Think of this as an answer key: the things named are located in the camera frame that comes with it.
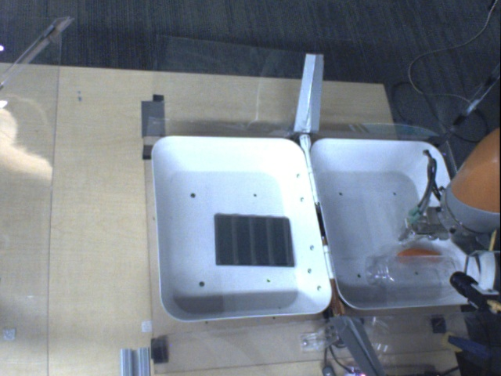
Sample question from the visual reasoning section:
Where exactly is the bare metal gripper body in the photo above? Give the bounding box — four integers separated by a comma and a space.
414, 205, 452, 242

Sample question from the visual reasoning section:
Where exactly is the orange carrot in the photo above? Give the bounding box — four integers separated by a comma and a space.
396, 248, 442, 259

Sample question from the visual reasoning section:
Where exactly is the white plastic tray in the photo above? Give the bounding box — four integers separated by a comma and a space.
308, 137, 472, 312
150, 135, 334, 323

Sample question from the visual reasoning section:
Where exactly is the thin black and white rod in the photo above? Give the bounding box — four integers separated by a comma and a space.
298, 132, 345, 317

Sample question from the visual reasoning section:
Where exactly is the dark grey ribbed rectangular pad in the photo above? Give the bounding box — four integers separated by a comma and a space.
213, 213, 296, 268

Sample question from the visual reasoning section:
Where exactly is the black cylinder on white bracket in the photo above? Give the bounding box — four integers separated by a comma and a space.
449, 250, 496, 309

